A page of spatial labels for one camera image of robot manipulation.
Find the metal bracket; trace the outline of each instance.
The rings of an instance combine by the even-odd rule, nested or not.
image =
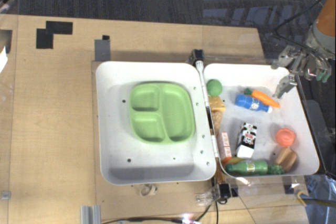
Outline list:
[[[1,200],[10,200],[12,193],[10,191],[1,192]]]
[[[286,48],[280,53],[278,60],[272,63],[272,69],[289,66],[293,62],[295,56],[295,47],[287,45]]]
[[[215,158],[219,158],[217,139],[214,135],[211,136],[212,147],[214,148]]]
[[[186,61],[186,63],[191,64],[192,66],[195,66],[195,63],[197,61],[203,61],[205,59],[204,57],[204,53],[203,50],[192,50],[188,60]]]
[[[80,209],[81,224],[101,224],[100,205],[82,206]]]
[[[282,98],[282,95],[285,92],[289,92],[291,89],[296,87],[298,84],[295,80],[295,75],[290,73],[288,76],[283,77],[278,86],[277,89],[275,90],[275,93],[273,94],[273,97],[275,98]]]
[[[110,37],[103,36],[102,39],[95,39],[95,61],[110,61],[111,60],[111,46]]]

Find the black tape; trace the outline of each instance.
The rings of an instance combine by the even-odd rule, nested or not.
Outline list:
[[[238,187],[231,188],[232,197],[238,197]]]
[[[36,29],[36,48],[53,49],[54,34],[72,35],[71,22],[46,22],[46,29]]]
[[[7,54],[10,52],[10,48],[12,46],[12,34],[12,30],[0,29],[0,48],[5,46]]]
[[[53,35],[45,29],[36,29],[36,49],[53,49]]]
[[[49,34],[62,34],[72,35],[72,23],[71,22],[46,22],[47,33]]]
[[[294,188],[292,187],[292,184],[284,184],[283,186],[285,194],[294,194]]]

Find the green plate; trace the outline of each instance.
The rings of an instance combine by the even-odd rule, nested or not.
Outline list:
[[[195,132],[190,96],[172,83],[144,83],[130,96],[132,131],[152,144],[173,144],[188,140]]]

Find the orange carrot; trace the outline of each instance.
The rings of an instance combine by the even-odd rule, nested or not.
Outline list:
[[[258,90],[251,91],[249,88],[246,88],[244,91],[244,94],[250,95],[253,98],[259,99],[265,105],[271,105],[271,106],[274,106],[275,108],[280,107],[279,103],[277,103],[271,97],[269,97],[267,94],[261,91],[258,91]]]

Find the wooden table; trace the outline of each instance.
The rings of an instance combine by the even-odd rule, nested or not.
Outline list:
[[[54,49],[36,49],[36,29],[46,21],[73,22],[72,35],[54,35]],[[11,28],[10,23],[3,27]],[[94,40],[111,38],[111,59],[123,61],[185,61],[192,49],[207,54],[263,59],[256,29],[200,25],[159,24],[19,16],[15,73],[12,146],[10,151],[8,223],[74,224],[80,223],[80,207],[102,204],[96,182],[93,136],[91,62]],[[1,160],[9,152],[1,152]],[[292,178],[304,183],[301,177]],[[195,207],[195,186],[208,183],[167,184],[154,197],[157,212],[180,214],[175,201],[165,199],[179,193],[190,212]],[[136,186],[116,187],[105,183],[108,193],[102,206],[102,219],[121,216],[124,208],[115,206],[132,198],[139,202]],[[307,223],[304,207],[294,195],[286,195],[282,179],[258,179],[240,196],[221,206],[220,223]],[[141,201],[129,206],[124,217],[138,214]],[[0,213],[6,212],[1,201]],[[214,223],[209,212],[203,223]],[[6,223],[6,216],[0,221]]]

